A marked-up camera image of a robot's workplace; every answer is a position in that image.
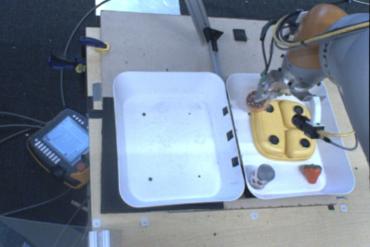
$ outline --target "yellow silicone mold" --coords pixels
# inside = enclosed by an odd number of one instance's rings
[[[316,142],[293,125],[297,113],[310,118],[305,106],[288,100],[273,101],[261,112],[251,112],[251,129],[258,152],[271,160],[304,161],[315,152]]]

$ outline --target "yellow cable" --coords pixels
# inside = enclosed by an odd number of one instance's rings
[[[337,134],[332,134],[329,132],[326,132],[324,130],[318,130],[317,133],[321,135],[322,137],[348,137],[354,135],[354,131],[348,132],[348,133],[337,133]]]
[[[296,42],[289,42],[288,43],[288,42],[284,42],[284,41],[280,40],[279,37],[278,37],[278,33],[277,33],[277,29],[280,27],[281,22],[287,16],[288,15],[282,17],[276,23],[275,28],[273,30],[273,39],[274,39],[274,41],[277,44],[286,47],[287,49],[289,49],[291,47],[302,47],[302,46],[312,45],[314,43],[321,42],[324,39],[328,39],[328,38],[332,38],[332,37],[335,37],[335,36],[338,36],[338,35],[350,33],[350,32],[355,31],[355,30],[364,29],[366,27],[369,27],[369,24],[370,24],[369,21],[366,21],[366,22],[358,23],[358,24],[351,25],[351,26],[348,26],[348,27],[345,27],[345,28],[340,28],[340,29],[337,29],[337,30],[332,31],[332,32],[328,32],[328,33],[324,33],[324,34],[321,34],[321,35],[318,35],[318,36],[314,36],[314,37],[311,37],[311,38],[308,38],[308,39],[305,39],[305,40],[299,40],[299,41],[296,41]]]

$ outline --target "brown donut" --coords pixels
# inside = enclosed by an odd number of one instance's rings
[[[263,111],[268,106],[268,100],[265,99],[261,102],[255,102],[256,93],[257,93],[256,91],[252,91],[248,94],[247,105],[251,111],[255,111],[255,112]]]

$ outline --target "toy strawberry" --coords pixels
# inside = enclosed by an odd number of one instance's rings
[[[321,174],[321,166],[319,165],[314,165],[314,164],[311,164],[311,165],[306,165],[303,169],[306,177],[307,177],[307,180],[309,183],[311,184],[315,184],[316,181],[317,181],[317,178],[319,178],[320,174]]]

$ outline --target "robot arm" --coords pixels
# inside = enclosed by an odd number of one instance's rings
[[[338,31],[341,33],[325,37]],[[309,90],[329,78],[341,92],[369,161],[369,14],[347,15],[334,5],[315,6],[301,21],[291,44],[315,38],[321,42],[301,42],[299,49],[294,49],[299,45],[292,46],[284,55],[282,67],[262,76],[255,101],[272,101],[282,94],[308,101],[315,96]]]

